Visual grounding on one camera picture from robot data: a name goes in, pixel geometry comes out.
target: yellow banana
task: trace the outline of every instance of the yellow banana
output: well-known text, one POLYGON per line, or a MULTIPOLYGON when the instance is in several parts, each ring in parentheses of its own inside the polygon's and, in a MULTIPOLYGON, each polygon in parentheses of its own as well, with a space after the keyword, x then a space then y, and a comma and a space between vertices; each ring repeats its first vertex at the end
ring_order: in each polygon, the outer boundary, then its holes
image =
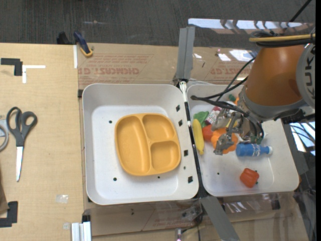
POLYGON ((202 133, 202 126, 198 119, 193 120, 192 127, 196 148, 199 151, 200 155, 202 155, 204 154, 204 138, 202 133))

